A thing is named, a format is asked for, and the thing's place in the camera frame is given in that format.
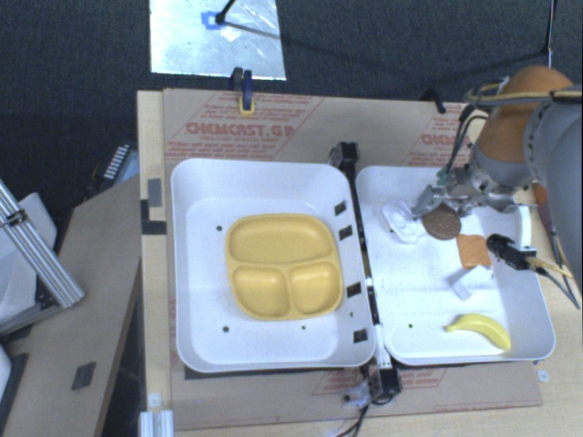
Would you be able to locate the white plastic packet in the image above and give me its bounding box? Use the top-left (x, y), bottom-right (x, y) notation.
top-left (381, 199), bottom-right (425, 245)

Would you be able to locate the yellow divided plate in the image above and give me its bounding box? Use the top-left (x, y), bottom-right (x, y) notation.
top-left (224, 213), bottom-right (345, 322)

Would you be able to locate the small white block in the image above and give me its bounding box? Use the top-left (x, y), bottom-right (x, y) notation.
top-left (450, 276), bottom-right (473, 301)

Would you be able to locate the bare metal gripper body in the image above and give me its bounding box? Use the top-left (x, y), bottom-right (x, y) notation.
top-left (426, 164), bottom-right (521, 212)

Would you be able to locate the brown round biscuit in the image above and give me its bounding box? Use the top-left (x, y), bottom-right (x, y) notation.
top-left (421, 206), bottom-right (463, 241)

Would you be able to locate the brown cardboard board red print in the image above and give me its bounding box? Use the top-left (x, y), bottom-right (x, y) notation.
top-left (162, 87), bottom-right (544, 432)

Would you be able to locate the orange bread slice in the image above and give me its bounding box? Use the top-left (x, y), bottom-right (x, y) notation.
top-left (455, 233), bottom-right (494, 270)

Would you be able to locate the yellow banana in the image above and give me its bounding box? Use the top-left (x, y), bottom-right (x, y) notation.
top-left (444, 312), bottom-right (513, 351)

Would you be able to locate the black cylinder on white bracket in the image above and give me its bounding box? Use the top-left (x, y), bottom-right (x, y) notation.
top-left (486, 204), bottom-right (539, 271)

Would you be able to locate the thin black and white rod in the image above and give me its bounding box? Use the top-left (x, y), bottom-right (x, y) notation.
top-left (341, 161), bottom-right (389, 369)

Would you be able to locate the white plastic tray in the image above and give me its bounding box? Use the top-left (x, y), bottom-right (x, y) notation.
top-left (355, 165), bottom-right (557, 367)
top-left (170, 158), bottom-right (378, 374)

